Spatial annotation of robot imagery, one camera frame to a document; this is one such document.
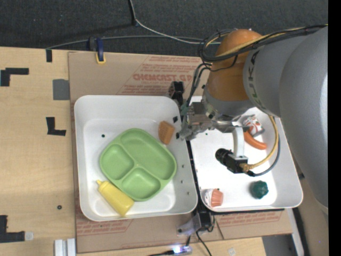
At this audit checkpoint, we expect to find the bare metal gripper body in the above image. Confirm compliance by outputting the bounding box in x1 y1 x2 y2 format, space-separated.
185 101 241 133

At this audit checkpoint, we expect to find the orange waffle piece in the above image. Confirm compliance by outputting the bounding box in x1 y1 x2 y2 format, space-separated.
158 121 176 146

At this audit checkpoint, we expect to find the green divided plate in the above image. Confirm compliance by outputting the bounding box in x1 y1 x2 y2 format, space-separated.
99 127 178 202

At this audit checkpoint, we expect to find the white carton with red print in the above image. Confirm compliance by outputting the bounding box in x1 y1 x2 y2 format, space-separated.
241 115 265 138

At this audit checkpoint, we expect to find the orange carrot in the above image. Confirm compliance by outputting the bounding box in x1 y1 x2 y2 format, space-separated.
243 131 268 151

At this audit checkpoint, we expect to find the white plastic tray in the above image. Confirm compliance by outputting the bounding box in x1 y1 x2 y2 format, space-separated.
186 95 304 213
74 94 199 222

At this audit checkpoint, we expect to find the orange and white cupcake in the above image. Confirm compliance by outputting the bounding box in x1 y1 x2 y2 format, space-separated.
204 188 224 208

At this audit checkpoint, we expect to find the brown cardboard board, red print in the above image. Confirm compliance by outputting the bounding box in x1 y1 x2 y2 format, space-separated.
68 51 294 253

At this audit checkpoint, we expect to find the green broccoli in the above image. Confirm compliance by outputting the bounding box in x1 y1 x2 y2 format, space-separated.
249 180 270 200

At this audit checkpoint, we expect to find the yellow squeeze bottle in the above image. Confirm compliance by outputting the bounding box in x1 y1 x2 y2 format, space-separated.
96 179 135 218

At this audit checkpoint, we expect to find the black block with thin wires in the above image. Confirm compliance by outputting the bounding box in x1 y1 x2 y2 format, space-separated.
168 81 185 101
176 211 214 236

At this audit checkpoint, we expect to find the black cylinder on white bracket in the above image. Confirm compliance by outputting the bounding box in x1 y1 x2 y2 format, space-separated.
215 125 250 174

